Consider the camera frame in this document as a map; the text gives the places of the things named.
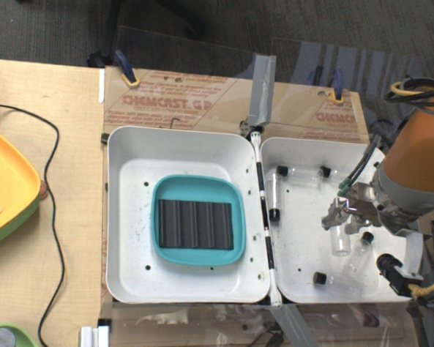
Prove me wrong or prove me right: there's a grey metal can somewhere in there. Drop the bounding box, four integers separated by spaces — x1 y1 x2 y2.
0 327 18 347

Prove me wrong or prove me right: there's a yellow plate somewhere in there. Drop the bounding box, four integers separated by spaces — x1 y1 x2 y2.
0 130 45 245

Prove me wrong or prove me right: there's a green plate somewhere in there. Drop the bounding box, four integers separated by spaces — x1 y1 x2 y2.
0 191 42 256
0 322 45 347

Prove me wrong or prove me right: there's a teal plate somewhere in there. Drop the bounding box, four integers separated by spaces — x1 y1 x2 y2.
147 172 250 270

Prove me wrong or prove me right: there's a black ribbed insert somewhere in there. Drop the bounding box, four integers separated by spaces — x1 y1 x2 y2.
154 198 237 253

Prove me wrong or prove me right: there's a thin black and white rod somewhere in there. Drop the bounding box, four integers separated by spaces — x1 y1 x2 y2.
240 131 293 308

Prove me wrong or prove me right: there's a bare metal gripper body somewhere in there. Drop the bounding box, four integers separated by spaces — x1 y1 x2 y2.
340 181 422 238

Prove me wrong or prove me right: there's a black cylinder on white bracket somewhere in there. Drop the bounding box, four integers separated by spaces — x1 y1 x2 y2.
374 230 427 298

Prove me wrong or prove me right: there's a brown cardboard board red print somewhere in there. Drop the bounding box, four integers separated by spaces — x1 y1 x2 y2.
87 65 434 347

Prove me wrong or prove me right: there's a clear plastic bottle without cap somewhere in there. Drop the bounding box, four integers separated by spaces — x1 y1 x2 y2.
328 223 354 258

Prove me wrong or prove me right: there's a white plastic tray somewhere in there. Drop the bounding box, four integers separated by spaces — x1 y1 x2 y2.
250 136 430 312
98 124 281 313

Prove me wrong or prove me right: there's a black office chair base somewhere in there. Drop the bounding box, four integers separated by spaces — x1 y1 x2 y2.
4 0 207 75

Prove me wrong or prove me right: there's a clear plastic bottle black cap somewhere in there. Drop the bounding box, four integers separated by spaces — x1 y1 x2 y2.
312 271 366 295
275 165 321 184
341 230 375 279
263 171 285 223

